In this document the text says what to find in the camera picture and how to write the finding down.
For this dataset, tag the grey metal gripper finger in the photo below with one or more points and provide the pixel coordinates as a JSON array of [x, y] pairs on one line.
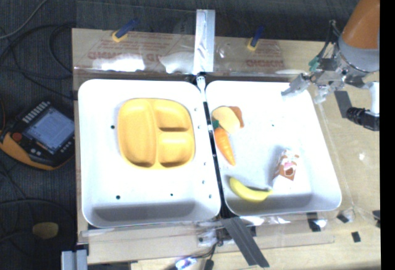
[[324, 93], [297, 84]]

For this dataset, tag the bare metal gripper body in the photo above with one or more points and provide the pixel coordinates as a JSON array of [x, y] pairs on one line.
[[331, 74]]

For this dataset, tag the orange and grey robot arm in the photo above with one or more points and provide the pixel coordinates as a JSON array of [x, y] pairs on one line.
[[361, 24]]

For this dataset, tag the white plastic tray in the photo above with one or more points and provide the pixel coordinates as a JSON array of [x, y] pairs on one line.
[[102, 151], [268, 126]]

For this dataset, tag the tan toy bread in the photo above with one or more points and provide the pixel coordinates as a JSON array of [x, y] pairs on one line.
[[226, 119]]

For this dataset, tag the white and brown carton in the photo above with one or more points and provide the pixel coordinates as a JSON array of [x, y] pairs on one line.
[[287, 165]]

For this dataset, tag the pale wooden board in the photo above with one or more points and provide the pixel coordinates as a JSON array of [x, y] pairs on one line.
[[355, 170]]

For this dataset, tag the orange carrot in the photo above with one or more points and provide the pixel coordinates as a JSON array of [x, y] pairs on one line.
[[224, 145]]

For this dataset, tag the thin black and white rod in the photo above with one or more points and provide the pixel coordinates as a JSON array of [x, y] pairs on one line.
[[201, 85]]

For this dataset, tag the yellow banana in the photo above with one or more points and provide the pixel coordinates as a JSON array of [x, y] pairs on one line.
[[247, 192]]

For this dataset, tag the yellow divided plate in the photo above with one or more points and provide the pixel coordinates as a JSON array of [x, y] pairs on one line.
[[139, 136]]

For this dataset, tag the yellow oval object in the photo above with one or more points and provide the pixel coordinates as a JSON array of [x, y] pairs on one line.
[[45, 230]]

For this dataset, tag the black cylinder on white bracket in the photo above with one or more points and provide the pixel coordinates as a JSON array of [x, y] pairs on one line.
[[364, 117]]

